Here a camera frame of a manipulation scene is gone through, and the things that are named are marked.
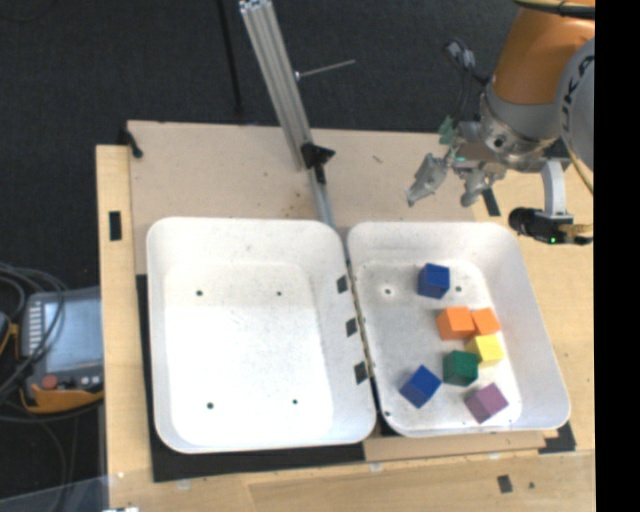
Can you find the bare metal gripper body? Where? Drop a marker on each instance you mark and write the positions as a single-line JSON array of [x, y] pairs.
[[500, 150]]

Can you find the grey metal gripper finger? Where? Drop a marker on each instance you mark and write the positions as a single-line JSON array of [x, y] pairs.
[[428, 177], [475, 190]]

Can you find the white plastic tray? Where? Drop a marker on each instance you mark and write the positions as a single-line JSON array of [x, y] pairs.
[[400, 340], [250, 350]]

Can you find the yellow cube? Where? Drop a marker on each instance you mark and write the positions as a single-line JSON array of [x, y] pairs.
[[487, 348]]

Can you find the green cube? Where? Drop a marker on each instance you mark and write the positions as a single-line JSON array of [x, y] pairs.
[[460, 368]]

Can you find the orange cube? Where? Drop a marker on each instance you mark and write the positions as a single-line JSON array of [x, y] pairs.
[[486, 321], [455, 324]]

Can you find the purple cube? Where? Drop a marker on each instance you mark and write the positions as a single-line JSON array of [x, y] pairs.
[[486, 403]]

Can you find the brown cardboard board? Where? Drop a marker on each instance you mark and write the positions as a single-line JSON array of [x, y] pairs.
[[225, 175]]

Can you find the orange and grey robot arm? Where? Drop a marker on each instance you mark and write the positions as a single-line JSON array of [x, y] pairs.
[[537, 55]]

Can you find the blue cube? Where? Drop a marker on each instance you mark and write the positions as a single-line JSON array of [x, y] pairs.
[[420, 386], [433, 281]]

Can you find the black cylinder on white bracket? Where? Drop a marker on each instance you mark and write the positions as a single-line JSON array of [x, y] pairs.
[[540, 222]]

